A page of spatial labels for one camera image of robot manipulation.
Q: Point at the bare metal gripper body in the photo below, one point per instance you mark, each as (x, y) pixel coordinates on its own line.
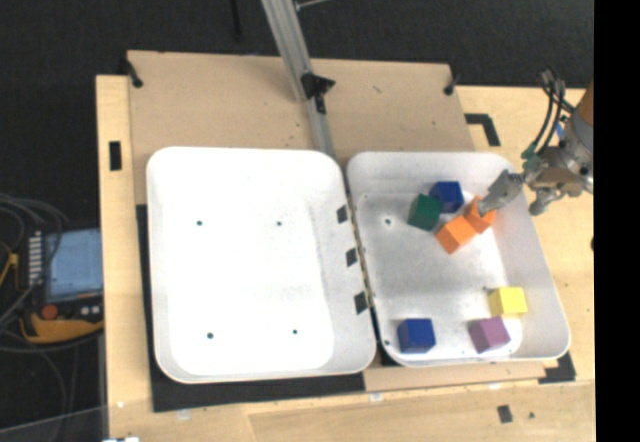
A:
(560, 171)

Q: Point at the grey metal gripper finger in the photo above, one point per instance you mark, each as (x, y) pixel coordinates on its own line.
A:
(509, 192)
(495, 191)

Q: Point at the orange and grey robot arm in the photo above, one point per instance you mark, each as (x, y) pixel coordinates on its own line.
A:
(585, 130)

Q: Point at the orange cube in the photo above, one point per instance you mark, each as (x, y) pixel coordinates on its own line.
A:
(481, 222)
(456, 232)

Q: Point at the blue cube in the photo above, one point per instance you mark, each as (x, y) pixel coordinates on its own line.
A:
(447, 194)
(416, 335)

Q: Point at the green cube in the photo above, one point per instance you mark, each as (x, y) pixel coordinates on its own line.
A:
(424, 212)

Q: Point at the yellow cube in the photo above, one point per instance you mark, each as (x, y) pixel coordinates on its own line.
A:
(507, 301)

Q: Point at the white plastic tray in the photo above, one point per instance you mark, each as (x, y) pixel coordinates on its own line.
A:
(430, 290)
(250, 270)

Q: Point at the purple cube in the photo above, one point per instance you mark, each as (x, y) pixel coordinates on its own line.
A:
(489, 334)

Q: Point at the thin black and white rod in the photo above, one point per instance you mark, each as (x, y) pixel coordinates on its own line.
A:
(361, 255)

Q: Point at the pale brown flat board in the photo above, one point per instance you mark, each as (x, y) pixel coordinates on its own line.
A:
(225, 105)

